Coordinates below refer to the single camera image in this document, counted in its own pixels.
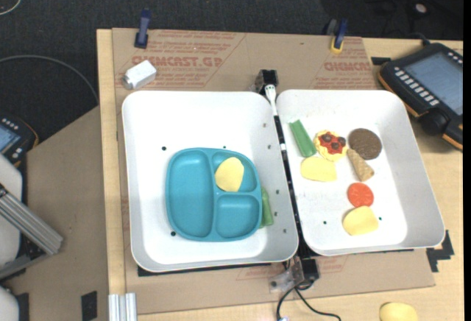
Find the blue plate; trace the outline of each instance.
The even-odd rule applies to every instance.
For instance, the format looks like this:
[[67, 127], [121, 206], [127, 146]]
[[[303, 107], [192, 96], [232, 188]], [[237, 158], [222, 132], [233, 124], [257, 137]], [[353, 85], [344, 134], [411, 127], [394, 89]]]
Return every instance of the blue plate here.
[[[218, 166], [236, 157], [244, 165], [237, 192], [221, 190]], [[261, 185], [253, 162], [226, 149], [191, 148], [177, 152], [166, 176], [166, 209], [179, 235], [198, 241], [235, 241], [252, 235], [262, 216]]]

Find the dark carpet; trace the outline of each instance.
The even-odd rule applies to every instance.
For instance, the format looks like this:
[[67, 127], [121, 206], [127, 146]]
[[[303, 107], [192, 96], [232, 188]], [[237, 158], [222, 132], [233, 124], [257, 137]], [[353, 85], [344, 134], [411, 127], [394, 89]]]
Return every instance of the dark carpet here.
[[347, 18], [348, 35], [463, 39], [463, 0], [427, 0], [430, 13], [415, 16], [416, 0], [0, 0], [0, 112], [24, 119], [40, 139], [61, 130], [96, 105], [83, 78], [98, 91], [96, 30], [137, 27], [152, 11], [151, 29], [322, 34], [331, 18]]

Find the red tomato slice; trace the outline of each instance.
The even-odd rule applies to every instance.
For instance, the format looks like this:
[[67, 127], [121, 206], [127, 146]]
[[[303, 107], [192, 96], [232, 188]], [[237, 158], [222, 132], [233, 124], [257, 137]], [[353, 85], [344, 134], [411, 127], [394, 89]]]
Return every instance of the red tomato slice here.
[[371, 206], [375, 196], [368, 185], [364, 183], [353, 183], [347, 190], [348, 200], [355, 207]]

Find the black bracket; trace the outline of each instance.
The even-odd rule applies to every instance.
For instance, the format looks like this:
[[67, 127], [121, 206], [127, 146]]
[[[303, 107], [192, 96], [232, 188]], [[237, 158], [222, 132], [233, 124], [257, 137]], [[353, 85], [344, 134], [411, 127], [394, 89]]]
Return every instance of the black bracket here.
[[450, 235], [448, 234], [448, 230], [445, 232], [445, 238], [442, 242], [441, 249], [435, 249], [432, 247], [427, 248], [427, 257], [428, 262], [430, 263], [430, 267], [432, 272], [438, 272], [438, 261], [451, 259], [451, 256], [455, 255], [455, 251], [453, 250], [453, 246], [451, 244]]
[[98, 293], [96, 291], [84, 294], [81, 297], [82, 302], [82, 321], [95, 320], [98, 317]]
[[382, 66], [384, 63], [391, 62], [391, 58], [387, 57], [371, 57], [371, 61], [375, 66]]
[[278, 85], [277, 70], [260, 70], [255, 78], [255, 92], [265, 96], [265, 85]]
[[15, 297], [20, 310], [18, 321], [29, 321], [29, 294], [25, 292]]

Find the yellow object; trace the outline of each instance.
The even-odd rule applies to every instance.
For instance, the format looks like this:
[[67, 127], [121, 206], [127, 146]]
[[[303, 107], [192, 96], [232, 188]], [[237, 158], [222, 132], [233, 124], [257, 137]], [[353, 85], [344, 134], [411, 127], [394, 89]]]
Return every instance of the yellow object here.
[[214, 180], [224, 191], [238, 191], [244, 178], [244, 165], [238, 158], [228, 158], [219, 164]]
[[386, 303], [380, 308], [381, 321], [418, 321], [414, 307], [405, 303]]
[[341, 42], [340, 47], [338, 49], [336, 48], [335, 43], [336, 43], [336, 38], [333, 37], [332, 41], [330, 42], [330, 51], [334, 54], [340, 54], [344, 48], [344, 41]]
[[311, 156], [301, 163], [301, 175], [314, 181], [335, 181], [337, 179], [336, 166], [332, 161]]
[[343, 147], [342, 148], [342, 151], [340, 153], [336, 153], [336, 154], [330, 154], [329, 153], [329, 150], [327, 149], [327, 147], [324, 147], [321, 145], [321, 141], [319, 140], [319, 137], [320, 136], [323, 136], [325, 133], [330, 133], [331, 135], [334, 135], [336, 137], [339, 136], [339, 134], [333, 132], [333, 131], [330, 131], [330, 130], [322, 130], [322, 131], [319, 131], [317, 134], [316, 134], [316, 137], [314, 138], [313, 142], [314, 142], [314, 146], [316, 147], [317, 149], [317, 152], [323, 157], [323, 158], [326, 158], [327, 160], [329, 161], [338, 161], [340, 160], [341, 158], [343, 158], [346, 154], [347, 154], [347, 146]]
[[375, 175], [375, 171], [354, 149], [347, 150], [347, 156], [352, 162], [355, 173], [361, 182], [369, 180]]
[[344, 217], [342, 224], [351, 236], [370, 233], [379, 227], [378, 219], [369, 206], [354, 208]]

